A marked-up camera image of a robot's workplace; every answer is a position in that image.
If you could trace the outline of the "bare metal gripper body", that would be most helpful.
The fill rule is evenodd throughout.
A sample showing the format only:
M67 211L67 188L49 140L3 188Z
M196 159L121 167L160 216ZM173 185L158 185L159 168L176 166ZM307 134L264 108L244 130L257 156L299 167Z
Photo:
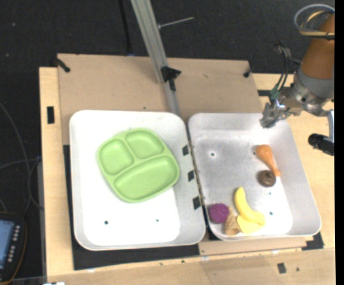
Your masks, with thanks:
M334 98L334 85L314 84L309 87L302 84L291 84L278 91L276 113L279 116L299 116L302 111L314 116L327 116L332 110L324 105Z

